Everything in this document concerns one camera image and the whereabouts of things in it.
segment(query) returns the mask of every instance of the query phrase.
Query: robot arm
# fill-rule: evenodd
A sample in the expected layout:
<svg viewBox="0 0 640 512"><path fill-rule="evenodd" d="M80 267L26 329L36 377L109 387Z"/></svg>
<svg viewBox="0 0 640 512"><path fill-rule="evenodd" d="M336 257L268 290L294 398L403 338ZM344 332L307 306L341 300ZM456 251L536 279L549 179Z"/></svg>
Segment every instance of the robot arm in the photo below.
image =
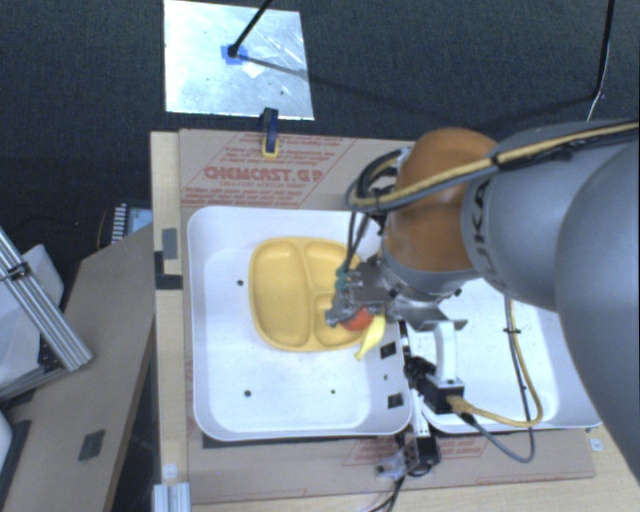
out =
<svg viewBox="0 0 640 512"><path fill-rule="evenodd" d="M499 144L439 130L396 164L393 192L371 191L397 160L376 161L347 193L353 210L382 215L384 230L378 255L346 272L327 322L364 308L434 330L448 321L438 303L478 277L557 311L583 384L640 478L638 123L571 123Z"/></svg>

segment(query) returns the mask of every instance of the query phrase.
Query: black pole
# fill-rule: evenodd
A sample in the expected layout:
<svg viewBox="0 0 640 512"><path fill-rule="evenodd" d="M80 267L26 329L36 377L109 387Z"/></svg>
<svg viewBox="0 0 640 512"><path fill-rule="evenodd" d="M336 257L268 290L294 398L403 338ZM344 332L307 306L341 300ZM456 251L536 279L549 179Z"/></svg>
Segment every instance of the black pole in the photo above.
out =
<svg viewBox="0 0 640 512"><path fill-rule="evenodd" d="M615 7L615 4L616 0L609 0L609 4L607 6L607 19L604 24L602 48L600 49L600 68L598 69L598 81L596 82L596 88L592 93L594 99L598 96L598 94L602 93L604 73L607 69L607 60L609 57L609 41L611 39L611 24L613 22L613 8Z"/></svg>
<svg viewBox="0 0 640 512"><path fill-rule="evenodd" d="M252 18L252 20L247 25L247 28L245 28L242 34L240 34L240 37L238 38L238 40L235 43L233 43L231 46L229 46L229 49L227 50L229 57L235 58L238 55L238 50L240 49L240 45L242 44L242 41L245 40L245 38L249 35L249 32L251 32L251 30L255 26L255 24L258 23L258 20L260 20L260 18L264 14L264 11L266 11L269 8L269 5L271 5L271 2L273 2L273 0L266 0L262 4L260 9L258 9L258 12L256 13L256 15Z"/></svg>

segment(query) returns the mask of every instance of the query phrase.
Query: yellow plate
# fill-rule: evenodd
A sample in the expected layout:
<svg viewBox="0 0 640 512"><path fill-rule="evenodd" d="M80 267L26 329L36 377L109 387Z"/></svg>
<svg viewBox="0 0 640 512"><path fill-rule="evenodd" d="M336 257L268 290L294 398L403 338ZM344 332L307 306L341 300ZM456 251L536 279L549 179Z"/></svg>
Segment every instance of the yellow plate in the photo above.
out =
<svg viewBox="0 0 640 512"><path fill-rule="evenodd" d="M345 256L344 244L320 238L272 238L256 247L249 266L251 314L267 343L311 352L363 340L365 332L332 328L324 320ZM358 262L355 256L353 265Z"/></svg>

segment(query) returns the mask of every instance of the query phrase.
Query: silver metal sheet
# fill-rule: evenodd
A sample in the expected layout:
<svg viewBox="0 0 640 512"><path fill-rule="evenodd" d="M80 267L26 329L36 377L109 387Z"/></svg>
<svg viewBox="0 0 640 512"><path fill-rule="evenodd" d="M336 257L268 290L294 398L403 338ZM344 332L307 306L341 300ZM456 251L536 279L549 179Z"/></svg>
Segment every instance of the silver metal sheet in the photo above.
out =
<svg viewBox="0 0 640 512"><path fill-rule="evenodd" d="M257 9L165 0L168 112L313 120L300 14L269 9L229 60Z"/></svg>

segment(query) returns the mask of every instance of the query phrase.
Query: dark floor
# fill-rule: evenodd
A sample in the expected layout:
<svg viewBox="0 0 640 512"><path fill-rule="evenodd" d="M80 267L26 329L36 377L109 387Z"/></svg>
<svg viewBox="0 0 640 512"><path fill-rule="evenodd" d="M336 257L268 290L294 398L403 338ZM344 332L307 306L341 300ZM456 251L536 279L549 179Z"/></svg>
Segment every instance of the dark floor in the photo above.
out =
<svg viewBox="0 0 640 512"><path fill-rule="evenodd" d="M456 125L500 139L586 118L607 2L273 7L301 13L316 116L282 131L415 139ZM595 119L638 117L638 20L640 2L616 3ZM44 243L63 274L95 250L106 208L149 199L149 132L255 128L165 112L159 0L3 0L0 65L0 226L21 250Z"/></svg>

